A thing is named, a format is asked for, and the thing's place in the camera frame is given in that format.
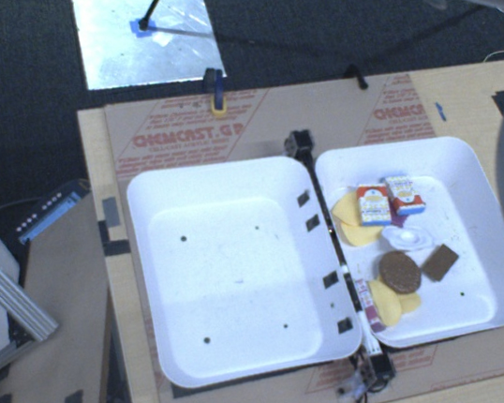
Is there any brown cardboard board red print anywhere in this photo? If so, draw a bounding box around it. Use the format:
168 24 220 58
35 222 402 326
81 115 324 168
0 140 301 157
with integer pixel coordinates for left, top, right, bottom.
102 44 504 403

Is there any yellow toy potato chip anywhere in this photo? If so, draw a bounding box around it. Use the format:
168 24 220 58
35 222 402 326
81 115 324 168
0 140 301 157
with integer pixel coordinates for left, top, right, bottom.
395 290 424 317
329 189 364 231
338 216 386 250
367 275 407 331

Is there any orange white blue small carton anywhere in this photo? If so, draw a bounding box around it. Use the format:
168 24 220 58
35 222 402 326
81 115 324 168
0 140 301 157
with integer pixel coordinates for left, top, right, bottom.
353 180 395 230
383 171 427 219

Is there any purple flat piece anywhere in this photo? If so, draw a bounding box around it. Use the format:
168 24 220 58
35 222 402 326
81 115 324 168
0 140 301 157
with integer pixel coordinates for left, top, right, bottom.
388 199 411 230

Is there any white plastic tray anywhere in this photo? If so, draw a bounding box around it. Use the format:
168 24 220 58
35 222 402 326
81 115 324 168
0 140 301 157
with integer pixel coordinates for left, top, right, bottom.
311 122 504 359
123 141 369 395

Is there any brown round biscuit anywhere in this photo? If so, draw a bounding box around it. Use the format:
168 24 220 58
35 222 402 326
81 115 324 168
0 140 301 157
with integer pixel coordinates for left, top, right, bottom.
375 246 425 298

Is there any white and purple packet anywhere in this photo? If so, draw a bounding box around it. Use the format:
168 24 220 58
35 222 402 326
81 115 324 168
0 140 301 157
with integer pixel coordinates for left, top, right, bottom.
353 276 388 336

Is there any brown square biscuit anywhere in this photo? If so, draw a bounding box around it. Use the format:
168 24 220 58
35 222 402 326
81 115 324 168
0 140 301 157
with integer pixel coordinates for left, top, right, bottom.
418 241 464 285

